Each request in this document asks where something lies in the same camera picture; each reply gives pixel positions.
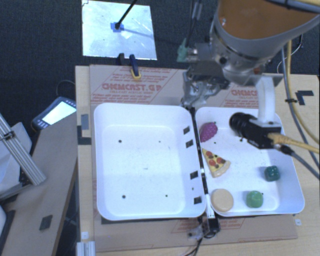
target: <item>white tray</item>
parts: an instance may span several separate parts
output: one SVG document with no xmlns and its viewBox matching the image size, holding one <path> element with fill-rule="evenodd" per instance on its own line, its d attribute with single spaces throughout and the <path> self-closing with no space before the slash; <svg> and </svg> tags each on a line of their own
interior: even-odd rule
<svg viewBox="0 0 320 256">
<path fill-rule="evenodd" d="M 190 113 L 179 106 L 99 105 L 99 213 L 112 221 L 200 216 L 206 200 L 193 129 Z"/>
<path fill-rule="evenodd" d="M 297 177 L 293 160 L 275 149 L 257 149 L 240 137 L 229 127 L 229 119 L 236 112 L 258 116 L 257 109 L 202 107 L 196 112 L 198 130 L 204 123 L 216 122 L 217 134 L 201 147 L 231 161 L 230 168 L 220 177 L 213 178 L 206 160 L 202 155 L 208 191 L 228 190 L 234 199 L 232 209 L 218 214 L 225 217 L 296 214 L 305 206 L 304 196 Z M 281 124 L 276 115 L 276 122 Z M 264 170 L 268 166 L 277 166 L 280 179 L 268 182 Z M 263 193 L 263 205 L 260 208 L 249 208 L 246 195 L 257 190 Z"/>
</svg>

